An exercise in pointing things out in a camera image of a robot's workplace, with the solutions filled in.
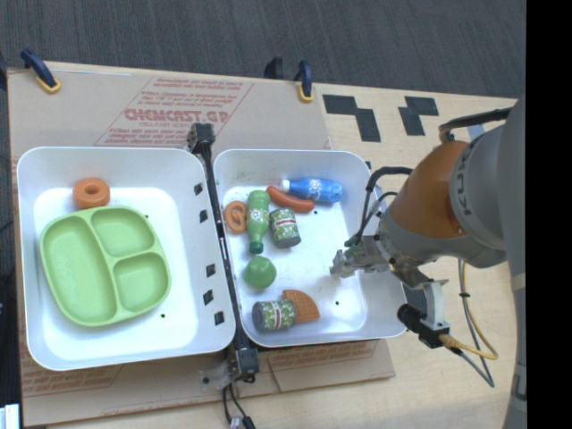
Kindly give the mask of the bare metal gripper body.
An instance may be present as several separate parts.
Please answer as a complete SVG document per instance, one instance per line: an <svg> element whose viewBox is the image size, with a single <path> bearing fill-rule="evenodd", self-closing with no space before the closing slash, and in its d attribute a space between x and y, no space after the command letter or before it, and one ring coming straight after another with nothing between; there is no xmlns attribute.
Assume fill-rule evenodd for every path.
<svg viewBox="0 0 572 429"><path fill-rule="evenodd" d="M398 273L401 270L401 252L390 239L378 235L364 236L358 244L356 255L368 257L369 270L366 273Z"/></svg>

